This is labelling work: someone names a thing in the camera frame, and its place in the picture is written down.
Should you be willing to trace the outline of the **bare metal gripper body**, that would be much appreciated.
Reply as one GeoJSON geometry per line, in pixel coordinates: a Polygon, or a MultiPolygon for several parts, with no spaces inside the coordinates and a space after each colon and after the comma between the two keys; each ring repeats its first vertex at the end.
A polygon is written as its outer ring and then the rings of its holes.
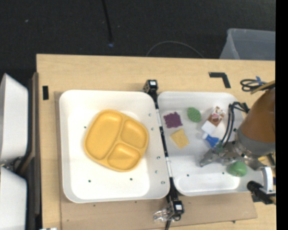
{"type": "Polygon", "coordinates": [[[239,142],[228,143],[224,147],[222,158],[228,161],[241,161],[255,171],[263,167],[263,164],[259,161],[260,156],[251,153],[239,142]]]}

